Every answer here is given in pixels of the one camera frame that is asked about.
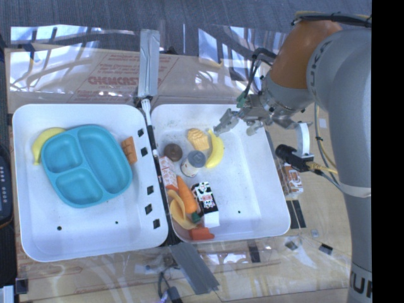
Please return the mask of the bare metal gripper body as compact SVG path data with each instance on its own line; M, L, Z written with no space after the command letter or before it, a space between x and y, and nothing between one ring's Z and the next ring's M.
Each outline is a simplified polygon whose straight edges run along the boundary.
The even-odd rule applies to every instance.
M262 122L266 125L277 124L283 128L292 128L295 124L293 117L304 111L302 102L294 102L289 98L279 101L271 94L248 95L241 98L237 106L237 117L250 126Z

